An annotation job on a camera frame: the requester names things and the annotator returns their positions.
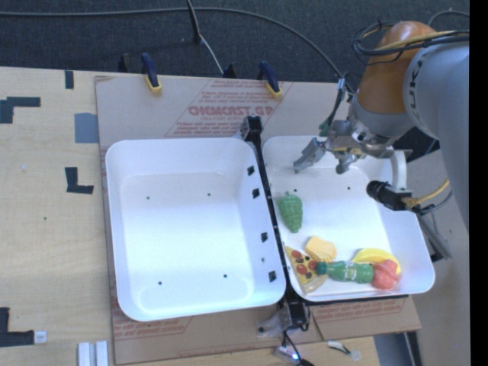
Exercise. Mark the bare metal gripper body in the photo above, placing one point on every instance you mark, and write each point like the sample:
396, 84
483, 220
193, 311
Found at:
348, 137

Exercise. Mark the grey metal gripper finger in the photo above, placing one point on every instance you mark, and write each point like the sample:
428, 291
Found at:
346, 161
309, 155

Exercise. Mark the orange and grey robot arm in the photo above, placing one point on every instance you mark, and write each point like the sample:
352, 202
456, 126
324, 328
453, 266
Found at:
434, 90

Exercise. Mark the white plastic tray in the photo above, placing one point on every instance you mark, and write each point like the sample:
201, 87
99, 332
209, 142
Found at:
343, 219
183, 227

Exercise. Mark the green grapes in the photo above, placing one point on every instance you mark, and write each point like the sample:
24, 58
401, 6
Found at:
291, 212

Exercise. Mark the thin black rod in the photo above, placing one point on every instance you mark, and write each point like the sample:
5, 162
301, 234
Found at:
275, 219

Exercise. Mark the yellow cheese wedge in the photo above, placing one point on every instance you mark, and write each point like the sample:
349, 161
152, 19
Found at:
322, 248

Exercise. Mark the yellow banana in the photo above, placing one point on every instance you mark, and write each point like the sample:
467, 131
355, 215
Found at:
375, 255

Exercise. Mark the green bottle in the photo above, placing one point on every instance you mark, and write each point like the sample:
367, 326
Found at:
348, 272

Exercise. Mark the pizza slice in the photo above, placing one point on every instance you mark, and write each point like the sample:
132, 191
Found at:
303, 271

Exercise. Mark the brown cardboard board red print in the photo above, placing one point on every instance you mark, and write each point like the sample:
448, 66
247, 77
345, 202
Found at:
152, 116

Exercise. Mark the black cylinder on white bracket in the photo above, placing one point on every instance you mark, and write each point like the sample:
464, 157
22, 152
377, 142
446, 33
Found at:
387, 194

